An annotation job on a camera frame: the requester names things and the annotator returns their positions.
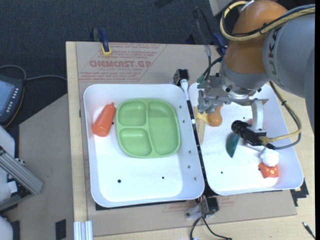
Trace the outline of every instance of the blue clamp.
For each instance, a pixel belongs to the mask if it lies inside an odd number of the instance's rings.
[[[111,48],[108,42],[107,31],[104,28],[100,28],[100,41],[101,41],[101,49],[104,55],[111,54]]]

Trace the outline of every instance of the green divided plate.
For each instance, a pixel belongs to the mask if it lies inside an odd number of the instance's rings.
[[[160,99],[131,99],[116,109],[116,132],[121,149],[136,158],[173,155],[180,147],[175,109]]]

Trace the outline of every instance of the screen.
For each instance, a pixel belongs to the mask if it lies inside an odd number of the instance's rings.
[[[11,83],[0,80],[0,117],[8,106],[8,100],[13,94],[15,86]]]

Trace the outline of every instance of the white tray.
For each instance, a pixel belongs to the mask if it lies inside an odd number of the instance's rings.
[[[197,84],[189,87],[190,101],[193,107],[198,105]],[[277,137],[288,133],[277,97],[272,88],[265,84],[262,91],[252,99],[269,99],[263,105],[263,128],[268,137]],[[295,189],[304,180],[303,172],[293,147],[279,149],[279,177],[263,178],[258,170],[261,162],[261,146],[244,145],[242,139],[236,148],[233,158],[226,151],[226,140],[232,132],[231,125],[235,120],[248,122],[252,119],[250,106],[236,103],[221,108],[222,124],[218,127],[205,126],[201,152],[208,185],[219,195],[234,195],[252,192],[277,191]],[[291,143],[289,138],[275,141],[276,147]]]
[[[178,151],[168,157],[135,158],[118,143],[116,120],[106,137],[92,125],[106,104],[152,98],[175,109],[180,128]],[[88,139],[91,194],[103,207],[196,199],[205,183],[184,92],[173,84],[94,84],[83,95]]]

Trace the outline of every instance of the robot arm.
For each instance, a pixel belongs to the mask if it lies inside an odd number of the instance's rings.
[[[233,32],[228,33],[224,18],[232,8],[243,5]],[[305,98],[314,132],[315,5],[287,11],[269,0],[240,1],[223,13],[220,28],[230,41],[219,73],[211,75],[199,91],[198,111],[212,113],[217,106],[231,102],[252,105],[250,97],[273,81]],[[247,131],[245,125],[236,125]],[[232,130],[238,135],[244,133],[239,127]]]

